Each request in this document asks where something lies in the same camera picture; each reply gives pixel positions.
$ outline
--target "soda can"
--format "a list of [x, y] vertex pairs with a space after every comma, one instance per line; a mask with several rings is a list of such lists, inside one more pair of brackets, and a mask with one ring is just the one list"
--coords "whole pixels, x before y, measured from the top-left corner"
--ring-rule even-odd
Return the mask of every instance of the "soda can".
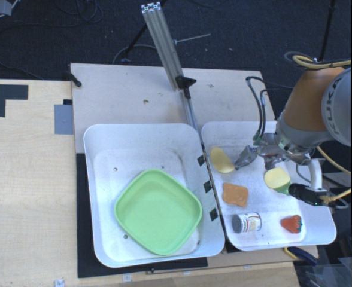
[[235, 233], [259, 231], [261, 229], [259, 213], [240, 213], [232, 217], [232, 226]]

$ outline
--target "wooden table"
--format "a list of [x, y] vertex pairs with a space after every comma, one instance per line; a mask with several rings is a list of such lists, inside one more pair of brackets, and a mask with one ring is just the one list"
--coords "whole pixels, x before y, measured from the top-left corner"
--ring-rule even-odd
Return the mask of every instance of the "wooden table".
[[[55, 134], [54, 106], [72, 99], [68, 81], [28, 85], [0, 117], [0, 286], [122, 286], [123, 274], [77, 277], [75, 134]], [[315, 246], [305, 247], [317, 255]], [[282, 249], [226, 253], [207, 268], [132, 273], [127, 286], [299, 286]]]

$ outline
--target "yellow round object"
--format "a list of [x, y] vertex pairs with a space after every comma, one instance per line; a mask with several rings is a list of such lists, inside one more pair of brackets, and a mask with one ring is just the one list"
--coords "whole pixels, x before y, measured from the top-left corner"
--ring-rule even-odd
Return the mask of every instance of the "yellow round object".
[[235, 170], [235, 165], [233, 165], [229, 157], [219, 147], [214, 147], [211, 150], [210, 159], [216, 170], [221, 173], [229, 173]]
[[288, 187], [290, 186], [290, 176], [281, 167], [266, 171], [264, 174], [264, 182], [266, 186], [279, 193], [289, 194]]

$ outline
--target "white plastic tray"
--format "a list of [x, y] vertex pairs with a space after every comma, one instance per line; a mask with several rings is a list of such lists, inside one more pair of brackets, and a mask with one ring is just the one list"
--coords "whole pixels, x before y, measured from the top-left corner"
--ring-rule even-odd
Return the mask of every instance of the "white plastic tray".
[[[84, 134], [95, 254], [107, 267], [216, 255], [224, 247], [213, 190], [205, 192], [209, 174], [198, 133], [186, 124], [96, 124]], [[119, 226], [114, 202], [142, 171], [162, 169], [185, 185], [202, 205], [202, 219], [189, 239], [169, 256], [143, 248]]]
[[[223, 149], [235, 162], [247, 145], [252, 145], [259, 123], [257, 122], [209, 122], [202, 128], [202, 138], [207, 154], [212, 148]], [[274, 132], [275, 122], [267, 122], [265, 132]], [[259, 249], [283, 248], [286, 246], [325, 245], [336, 237], [336, 227], [330, 209], [326, 206], [311, 206], [294, 197], [278, 193], [268, 188], [263, 181], [265, 171], [263, 158], [258, 157], [250, 165], [230, 173], [220, 173], [210, 163], [210, 169], [223, 215], [229, 241], [238, 249], [252, 251]], [[309, 185], [296, 173], [296, 165], [291, 162], [278, 163], [291, 177], [292, 183]], [[300, 167], [300, 173], [310, 179], [309, 169]], [[223, 201], [223, 183], [230, 182], [248, 188], [247, 205], [244, 207]], [[259, 231], [235, 233], [232, 217], [237, 213], [258, 212], [262, 219]], [[280, 220], [291, 215], [302, 217], [302, 230], [293, 234], [285, 230]]]

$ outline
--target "green plate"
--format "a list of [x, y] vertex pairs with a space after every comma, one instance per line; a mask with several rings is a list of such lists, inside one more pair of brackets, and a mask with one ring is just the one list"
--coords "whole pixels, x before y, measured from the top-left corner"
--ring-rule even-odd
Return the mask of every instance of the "green plate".
[[149, 251], [177, 251], [197, 227], [202, 207], [197, 197], [159, 169], [140, 173], [114, 205], [117, 222]]

